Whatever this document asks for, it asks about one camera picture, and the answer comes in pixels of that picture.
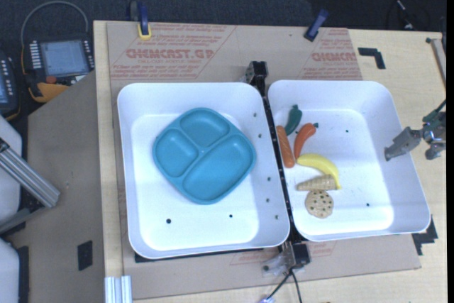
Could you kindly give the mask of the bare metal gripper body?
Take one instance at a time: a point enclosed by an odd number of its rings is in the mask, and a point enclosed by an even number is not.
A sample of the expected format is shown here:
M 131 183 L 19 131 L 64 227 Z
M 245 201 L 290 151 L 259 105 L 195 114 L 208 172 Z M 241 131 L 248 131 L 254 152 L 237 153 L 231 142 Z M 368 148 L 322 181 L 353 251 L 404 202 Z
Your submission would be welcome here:
M 446 112 L 432 111 L 422 118 L 421 138 L 428 144 L 445 143 Z

